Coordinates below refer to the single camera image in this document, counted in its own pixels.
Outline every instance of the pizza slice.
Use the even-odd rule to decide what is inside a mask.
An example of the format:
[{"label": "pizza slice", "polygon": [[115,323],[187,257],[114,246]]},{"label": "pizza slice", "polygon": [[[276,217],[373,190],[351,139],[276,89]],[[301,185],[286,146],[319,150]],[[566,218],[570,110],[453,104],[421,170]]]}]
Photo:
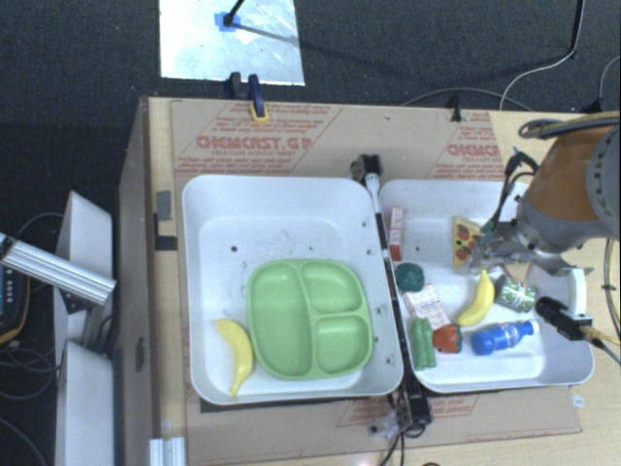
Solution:
[{"label": "pizza slice", "polygon": [[480,226],[461,216],[453,217],[453,270],[461,268],[473,254]]}]

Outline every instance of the divided green plate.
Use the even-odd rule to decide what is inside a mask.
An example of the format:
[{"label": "divided green plate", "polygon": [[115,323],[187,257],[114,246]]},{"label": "divided green plate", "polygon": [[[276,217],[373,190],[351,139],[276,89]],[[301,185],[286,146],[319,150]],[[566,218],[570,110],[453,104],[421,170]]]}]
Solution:
[{"label": "divided green plate", "polygon": [[362,368],[373,351],[365,292],[357,275],[327,259],[258,267],[247,312],[257,360],[286,380],[331,378]]}]

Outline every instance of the can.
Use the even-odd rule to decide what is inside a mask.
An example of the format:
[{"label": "can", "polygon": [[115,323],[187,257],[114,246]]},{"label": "can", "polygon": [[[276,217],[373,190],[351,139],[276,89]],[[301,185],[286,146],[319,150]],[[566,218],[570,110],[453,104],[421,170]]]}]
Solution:
[{"label": "can", "polygon": [[509,307],[519,313],[528,313],[535,305],[537,289],[507,275],[496,280],[494,302]]}]

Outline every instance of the yellow banana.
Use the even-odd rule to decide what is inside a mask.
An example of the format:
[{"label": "yellow banana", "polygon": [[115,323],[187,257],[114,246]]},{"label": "yellow banana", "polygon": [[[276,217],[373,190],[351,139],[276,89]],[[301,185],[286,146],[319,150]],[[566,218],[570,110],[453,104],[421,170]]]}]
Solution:
[{"label": "yellow banana", "polygon": [[235,397],[240,385],[250,376],[250,373],[252,373],[252,369],[254,368],[252,343],[250,342],[245,330],[232,319],[218,319],[215,322],[215,327],[233,350],[233,356],[235,358],[235,375],[233,379],[233,386],[231,386],[229,392],[233,397]]},{"label": "yellow banana", "polygon": [[474,326],[483,321],[494,303],[494,284],[487,276],[487,271],[481,271],[476,284],[476,292],[471,305],[457,318],[459,326]]}]

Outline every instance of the blue plastic bottle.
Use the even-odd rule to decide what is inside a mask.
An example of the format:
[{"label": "blue plastic bottle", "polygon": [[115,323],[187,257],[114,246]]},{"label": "blue plastic bottle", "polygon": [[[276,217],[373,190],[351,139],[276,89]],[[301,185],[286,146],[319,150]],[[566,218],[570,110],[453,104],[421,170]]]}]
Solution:
[{"label": "blue plastic bottle", "polygon": [[526,335],[539,331],[536,321],[506,322],[473,334],[471,344],[476,355],[489,355],[494,350],[515,347]]}]

